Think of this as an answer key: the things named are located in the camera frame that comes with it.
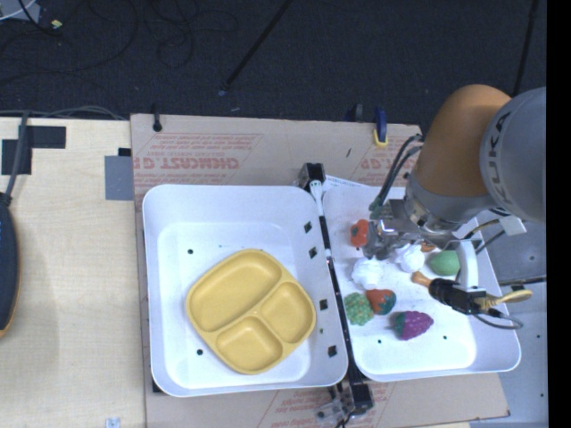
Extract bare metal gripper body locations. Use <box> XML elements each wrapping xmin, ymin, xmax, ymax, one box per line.
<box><xmin>377</xmin><ymin>197</ymin><xmax>466</xmax><ymax>251</ymax></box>

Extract orange toy tomato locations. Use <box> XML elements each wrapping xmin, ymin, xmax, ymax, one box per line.
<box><xmin>349</xmin><ymin>218</ymin><xmax>371</xmax><ymax>249</ymax></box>

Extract white toy cauliflower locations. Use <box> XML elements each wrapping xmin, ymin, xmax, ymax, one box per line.
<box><xmin>393</xmin><ymin>243</ymin><xmax>426</xmax><ymax>274</ymax></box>
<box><xmin>350</xmin><ymin>257</ymin><xmax>385</xmax><ymax>291</ymax></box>

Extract thin black and white rod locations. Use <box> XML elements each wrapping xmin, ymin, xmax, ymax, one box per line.
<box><xmin>310</xmin><ymin>179</ymin><xmax>359</xmax><ymax>385</ymax></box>

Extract red toy strawberry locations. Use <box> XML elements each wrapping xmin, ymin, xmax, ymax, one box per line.
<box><xmin>365</xmin><ymin>287</ymin><xmax>398</xmax><ymax>317</ymax></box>

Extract green toy oval fruit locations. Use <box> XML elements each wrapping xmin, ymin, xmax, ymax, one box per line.
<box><xmin>428</xmin><ymin>250</ymin><xmax>461</xmax><ymax>277</ymax></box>

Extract green toy grapes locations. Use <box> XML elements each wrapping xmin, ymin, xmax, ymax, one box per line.
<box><xmin>343</xmin><ymin>292</ymin><xmax>376</xmax><ymax>327</ymax></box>

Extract purple toy grapes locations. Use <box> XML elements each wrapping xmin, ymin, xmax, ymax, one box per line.
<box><xmin>389</xmin><ymin>310</ymin><xmax>435</xmax><ymax>342</ymax></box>

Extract white plastic tray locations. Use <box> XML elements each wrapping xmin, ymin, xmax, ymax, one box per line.
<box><xmin>141</xmin><ymin>183</ymin><xmax>350</xmax><ymax>399</ymax></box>
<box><xmin>321</xmin><ymin>180</ymin><xmax>523</xmax><ymax>383</ymax></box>

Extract yellow divided plate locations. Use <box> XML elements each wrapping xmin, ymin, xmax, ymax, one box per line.
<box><xmin>185</xmin><ymin>248</ymin><xmax>318</xmax><ymax>376</ymax></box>

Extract brown cardboard board red print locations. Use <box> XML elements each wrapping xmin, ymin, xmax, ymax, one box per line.
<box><xmin>128</xmin><ymin>112</ymin><xmax>511</xmax><ymax>428</ymax></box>

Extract black cylinder on white bracket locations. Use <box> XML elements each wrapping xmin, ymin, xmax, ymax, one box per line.
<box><xmin>427</xmin><ymin>238</ymin><xmax>488</xmax><ymax>316</ymax></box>

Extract black block with thin wires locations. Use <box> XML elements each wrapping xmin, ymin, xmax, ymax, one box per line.
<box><xmin>348</xmin><ymin>379</ymin><xmax>375</xmax><ymax>413</ymax></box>
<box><xmin>299</xmin><ymin>161</ymin><xmax>326</xmax><ymax>191</ymax></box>

